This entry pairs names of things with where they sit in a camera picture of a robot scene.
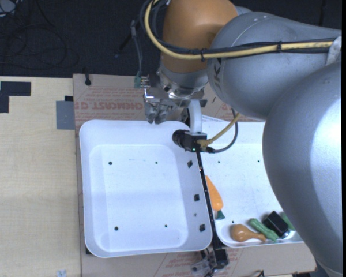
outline white tray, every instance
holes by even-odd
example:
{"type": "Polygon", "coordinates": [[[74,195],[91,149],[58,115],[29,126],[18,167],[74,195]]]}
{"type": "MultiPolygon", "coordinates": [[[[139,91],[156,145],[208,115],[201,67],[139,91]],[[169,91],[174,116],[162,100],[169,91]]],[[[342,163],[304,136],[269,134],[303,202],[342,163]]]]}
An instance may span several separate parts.
{"type": "MultiPolygon", "coordinates": [[[[208,138],[215,136],[229,123],[212,121],[213,118],[207,120],[210,121],[204,119],[202,131],[208,134],[208,138]]],[[[277,242],[271,240],[262,242],[258,239],[237,242],[230,236],[233,224],[244,224],[250,230],[256,231],[249,225],[251,218],[261,222],[272,211],[283,213],[269,183],[262,158],[264,124],[264,122],[238,122],[238,137],[230,149],[221,153],[201,155],[204,172],[223,199],[222,212],[225,219],[215,220],[217,234],[224,244],[232,248],[302,242],[295,231],[291,231],[287,237],[277,242]]],[[[233,126],[211,146],[215,149],[225,147],[232,140],[234,132],[233,126]]]]}
{"type": "Polygon", "coordinates": [[[85,242],[92,254],[117,257],[209,246],[212,229],[197,157],[174,144],[178,129],[189,128],[176,121],[82,125],[85,242]]]}

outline yellow cable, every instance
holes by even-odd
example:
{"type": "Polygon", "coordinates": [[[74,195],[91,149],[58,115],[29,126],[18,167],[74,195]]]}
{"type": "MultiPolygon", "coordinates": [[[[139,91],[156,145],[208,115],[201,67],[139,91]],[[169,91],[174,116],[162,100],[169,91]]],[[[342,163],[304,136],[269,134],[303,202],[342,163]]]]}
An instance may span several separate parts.
{"type": "Polygon", "coordinates": [[[198,59],[208,59],[208,58],[218,58],[218,57],[242,57],[247,55],[255,55],[255,54],[262,54],[262,53],[269,53],[278,51],[279,47],[281,47],[281,50],[291,50],[291,49],[303,49],[303,48],[328,48],[333,44],[333,41],[323,41],[323,42],[304,42],[304,43],[284,43],[284,44],[274,44],[270,46],[263,46],[263,47],[256,47],[251,48],[248,50],[238,50],[238,51],[228,51],[228,52],[222,52],[222,53],[211,53],[211,54],[181,54],[181,53],[175,53],[168,48],[164,47],[160,42],[155,38],[154,34],[152,33],[149,25],[149,14],[151,11],[151,7],[153,3],[155,4],[159,0],[154,0],[150,2],[148,5],[145,17],[144,17],[144,23],[145,23],[145,29],[146,32],[150,38],[150,40],[153,42],[153,44],[163,53],[177,58],[177,59],[186,59],[186,60],[198,60],[198,59]]]}
{"type": "Polygon", "coordinates": [[[215,140],[219,139],[224,133],[226,133],[234,124],[237,122],[237,120],[240,118],[240,113],[237,113],[235,118],[216,136],[209,138],[208,140],[198,140],[197,143],[203,147],[206,148],[208,145],[212,144],[215,140]]]}

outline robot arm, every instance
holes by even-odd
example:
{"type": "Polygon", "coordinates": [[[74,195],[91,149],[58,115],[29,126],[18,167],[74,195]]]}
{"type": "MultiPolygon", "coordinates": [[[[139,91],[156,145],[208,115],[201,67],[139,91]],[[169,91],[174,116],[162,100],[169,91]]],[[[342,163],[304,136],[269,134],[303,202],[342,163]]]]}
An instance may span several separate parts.
{"type": "MultiPolygon", "coordinates": [[[[265,121],[265,168],[280,205],[326,272],[343,276],[341,31],[241,14],[228,0],[170,0],[159,40],[149,28],[157,1],[145,28],[161,50],[166,100],[187,107],[209,83],[235,111],[265,121]]],[[[167,115],[164,104],[153,118],[167,115]]]]}

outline black floor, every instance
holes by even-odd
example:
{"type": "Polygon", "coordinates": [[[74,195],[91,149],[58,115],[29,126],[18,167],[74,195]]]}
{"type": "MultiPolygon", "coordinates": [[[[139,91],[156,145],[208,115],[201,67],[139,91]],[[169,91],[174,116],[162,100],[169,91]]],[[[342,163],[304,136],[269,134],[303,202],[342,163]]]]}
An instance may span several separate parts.
{"type": "MultiPolygon", "coordinates": [[[[146,0],[12,0],[14,14],[0,17],[0,76],[71,77],[135,75],[132,41],[115,53],[146,0]]],[[[342,0],[230,0],[237,6],[313,25],[342,29],[342,0]]],[[[156,70],[159,51],[138,30],[144,73],[156,70]]]]}

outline orange toy carrot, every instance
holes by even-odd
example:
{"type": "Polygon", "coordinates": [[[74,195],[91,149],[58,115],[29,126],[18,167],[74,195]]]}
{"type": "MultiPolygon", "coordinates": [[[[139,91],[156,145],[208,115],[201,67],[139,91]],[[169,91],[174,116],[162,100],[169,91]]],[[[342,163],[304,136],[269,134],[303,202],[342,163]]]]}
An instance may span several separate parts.
{"type": "Polygon", "coordinates": [[[209,190],[209,197],[210,202],[212,203],[212,208],[217,212],[216,219],[224,219],[225,216],[221,209],[223,208],[223,201],[221,199],[221,196],[217,190],[217,188],[214,186],[213,182],[210,180],[210,178],[206,175],[206,184],[208,185],[209,190]]]}

